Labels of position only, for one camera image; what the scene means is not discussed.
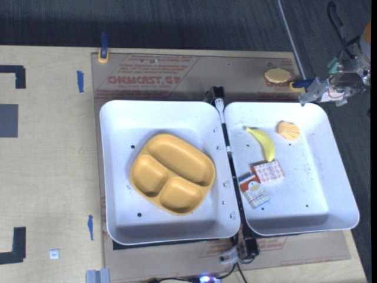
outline yellow banana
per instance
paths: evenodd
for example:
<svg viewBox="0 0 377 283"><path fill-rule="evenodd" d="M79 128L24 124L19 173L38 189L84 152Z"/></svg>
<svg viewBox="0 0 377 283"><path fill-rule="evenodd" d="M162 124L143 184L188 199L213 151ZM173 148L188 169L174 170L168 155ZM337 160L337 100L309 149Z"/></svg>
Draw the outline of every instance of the yellow banana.
<svg viewBox="0 0 377 283"><path fill-rule="evenodd" d="M260 129L252 129L244 127L245 131L253 135L263 147L264 156L268 162L272 162L275 158L275 145L270 136Z"/></svg>

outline black tape marking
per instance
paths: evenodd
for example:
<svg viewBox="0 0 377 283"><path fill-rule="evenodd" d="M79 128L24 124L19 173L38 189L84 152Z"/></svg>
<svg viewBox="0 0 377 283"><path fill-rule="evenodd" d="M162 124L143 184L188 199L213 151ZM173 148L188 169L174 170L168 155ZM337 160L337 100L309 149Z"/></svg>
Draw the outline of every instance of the black tape marking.
<svg viewBox="0 0 377 283"><path fill-rule="evenodd" d="M26 258L26 227L13 228L11 252L0 253L0 264L20 263Z"/></svg>
<svg viewBox="0 0 377 283"><path fill-rule="evenodd" d="M0 65L0 73L14 73L16 75L16 89L26 88L25 68L22 65Z"/></svg>
<svg viewBox="0 0 377 283"><path fill-rule="evenodd" d="M0 137L18 137L17 104L0 104Z"/></svg>

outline wooden table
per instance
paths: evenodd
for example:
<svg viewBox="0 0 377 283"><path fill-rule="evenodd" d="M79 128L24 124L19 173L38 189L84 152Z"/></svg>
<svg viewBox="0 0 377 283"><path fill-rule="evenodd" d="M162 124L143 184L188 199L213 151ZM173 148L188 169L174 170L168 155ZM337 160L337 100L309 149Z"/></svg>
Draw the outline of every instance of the wooden table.
<svg viewBox="0 0 377 283"><path fill-rule="evenodd" d="M104 267L92 52L97 48L0 47L1 65L23 65L27 72L26 89L15 88L14 74L0 74L0 104L18 105L18 137L0 137L0 252L12 251L13 228L27 230L26 258L0 265L2 282L84 282L86 270ZM84 73L81 93L77 71ZM352 234L344 234L351 259L245 271L245 277L249 282L366 282ZM59 259L50 259L51 249L59 249ZM236 272L225 281L242 279Z"/></svg>

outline gray square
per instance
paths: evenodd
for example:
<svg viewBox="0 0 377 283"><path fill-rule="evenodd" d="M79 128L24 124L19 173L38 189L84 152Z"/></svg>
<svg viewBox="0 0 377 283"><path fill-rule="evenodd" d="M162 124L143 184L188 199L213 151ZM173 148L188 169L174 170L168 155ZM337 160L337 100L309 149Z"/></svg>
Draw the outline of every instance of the gray square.
<svg viewBox="0 0 377 283"><path fill-rule="evenodd" d="M17 104L0 104L0 137L18 137Z"/></svg>

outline blue clamp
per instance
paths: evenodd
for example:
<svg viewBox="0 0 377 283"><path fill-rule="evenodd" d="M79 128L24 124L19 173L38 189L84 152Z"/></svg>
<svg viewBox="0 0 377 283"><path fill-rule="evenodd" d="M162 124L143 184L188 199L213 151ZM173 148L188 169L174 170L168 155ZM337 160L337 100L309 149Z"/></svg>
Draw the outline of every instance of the blue clamp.
<svg viewBox="0 0 377 283"><path fill-rule="evenodd" d="M314 78L294 82L294 83L292 83L292 87L293 88L308 88L313 83L313 81L314 81Z"/></svg>
<svg viewBox="0 0 377 283"><path fill-rule="evenodd" d="M108 61L108 35L104 31L101 36L101 48L98 50L98 60L101 63L107 63Z"/></svg>

